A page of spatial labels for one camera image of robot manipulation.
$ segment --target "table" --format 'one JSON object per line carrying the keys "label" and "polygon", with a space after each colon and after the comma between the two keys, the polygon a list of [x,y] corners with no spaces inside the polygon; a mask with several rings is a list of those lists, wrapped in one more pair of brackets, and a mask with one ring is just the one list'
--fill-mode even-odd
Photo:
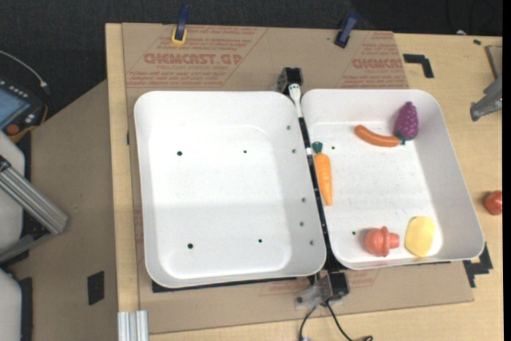
{"label": "table", "polygon": [[[118,308],[119,311],[136,311],[140,300],[133,231],[132,169],[126,144],[128,124],[121,25],[107,24],[105,36]],[[434,79],[425,78],[420,65],[405,65],[406,76],[410,88],[427,91],[442,107],[485,235],[493,270],[487,276],[476,278],[473,303],[346,315],[341,317],[342,325],[348,335],[372,334],[376,340],[503,339],[502,218],[490,215],[481,203],[488,191],[502,186],[502,116],[501,112],[492,113],[477,122],[472,122],[469,116],[469,103],[478,101],[483,96],[482,90],[493,80],[485,46],[499,46],[502,39],[421,34],[395,34],[395,39],[401,54],[424,54],[434,67]],[[299,321],[287,321],[152,335],[151,340],[284,341],[296,339],[298,328]],[[313,339],[341,339],[330,318],[311,319],[307,322],[307,333]]]}

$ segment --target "white tray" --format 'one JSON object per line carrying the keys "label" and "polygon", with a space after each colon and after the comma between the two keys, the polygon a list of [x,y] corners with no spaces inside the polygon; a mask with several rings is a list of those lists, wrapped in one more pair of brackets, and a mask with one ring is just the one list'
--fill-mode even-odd
{"label": "white tray", "polygon": [[154,281],[189,287],[322,268],[319,212],[287,97],[153,91],[134,119]]}
{"label": "white tray", "polygon": [[[395,148],[367,144],[354,128],[365,125],[391,135],[398,111],[417,107],[419,132]],[[477,257],[484,240],[461,174],[440,106],[414,89],[316,89],[302,98],[311,142],[323,142],[333,172],[334,203],[324,208],[332,251],[353,269],[399,264],[467,260]],[[404,247],[412,217],[428,216],[437,227],[426,258]],[[368,229],[387,226],[400,246],[387,257],[363,246]]]}

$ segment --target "blue clamp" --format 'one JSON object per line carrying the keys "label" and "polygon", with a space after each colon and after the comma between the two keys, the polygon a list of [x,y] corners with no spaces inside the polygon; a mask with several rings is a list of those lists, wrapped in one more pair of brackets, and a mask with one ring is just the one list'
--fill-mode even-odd
{"label": "blue clamp", "polygon": [[179,21],[177,26],[174,27],[174,30],[172,31],[172,43],[179,46],[182,45],[186,40],[186,29],[184,27],[186,26],[186,21],[188,19],[189,8],[190,5],[187,3],[181,4],[181,9],[179,11]]}
{"label": "blue clamp", "polygon": [[348,12],[343,20],[343,27],[335,38],[335,44],[343,49],[347,46],[348,40],[350,39],[351,30],[355,27],[358,22],[358,13]]}

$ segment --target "purple eggplant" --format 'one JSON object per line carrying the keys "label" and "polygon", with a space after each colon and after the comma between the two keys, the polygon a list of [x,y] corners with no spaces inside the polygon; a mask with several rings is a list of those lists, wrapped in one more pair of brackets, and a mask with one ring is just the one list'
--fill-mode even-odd
{"label": "purple eggplant", "polygon": [[415,105],[408,101],[400,110],[394,125],[394,135],[402,141],[413,140],[418,134],[418,116]]}

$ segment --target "red tomato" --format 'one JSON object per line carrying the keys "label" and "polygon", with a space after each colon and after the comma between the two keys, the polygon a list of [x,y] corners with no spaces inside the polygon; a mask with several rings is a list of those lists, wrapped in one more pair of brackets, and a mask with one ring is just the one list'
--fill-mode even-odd
{"label": "red tomato", "polygon": [[502,214],[502,191],[493,191],[485,198],[485,207],[492,215]]}

